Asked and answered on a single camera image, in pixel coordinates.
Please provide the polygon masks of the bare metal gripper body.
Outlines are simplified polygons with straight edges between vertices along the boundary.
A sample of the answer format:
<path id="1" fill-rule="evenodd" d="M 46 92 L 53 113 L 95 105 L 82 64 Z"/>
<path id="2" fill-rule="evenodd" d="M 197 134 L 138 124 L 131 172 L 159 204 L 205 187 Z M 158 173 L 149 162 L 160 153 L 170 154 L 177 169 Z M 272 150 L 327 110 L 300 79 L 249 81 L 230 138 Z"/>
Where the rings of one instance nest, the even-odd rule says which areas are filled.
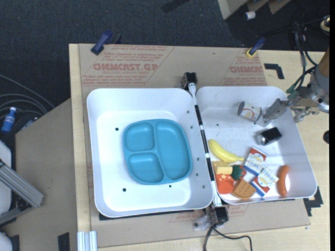
<path id="1" fill-rule="evenodd" d="M 329 113 L 329 94 L 317 84 L 298 87 L 287 98 L 288 106 L 296 113 Z"/>

